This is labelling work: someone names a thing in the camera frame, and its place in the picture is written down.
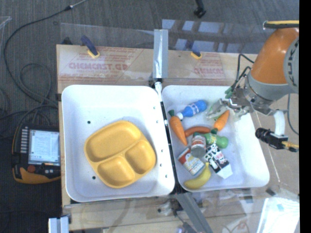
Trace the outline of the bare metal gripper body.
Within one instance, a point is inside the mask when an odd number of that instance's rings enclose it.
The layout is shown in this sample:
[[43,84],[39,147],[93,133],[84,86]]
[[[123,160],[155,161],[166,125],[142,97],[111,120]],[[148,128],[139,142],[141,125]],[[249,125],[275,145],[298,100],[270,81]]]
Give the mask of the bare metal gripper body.
[[264,115],[272,113],[270,108],[272,101],[258,95],[252,88],[236,88],[232,95],[232,104],[248,112],[257,111]]

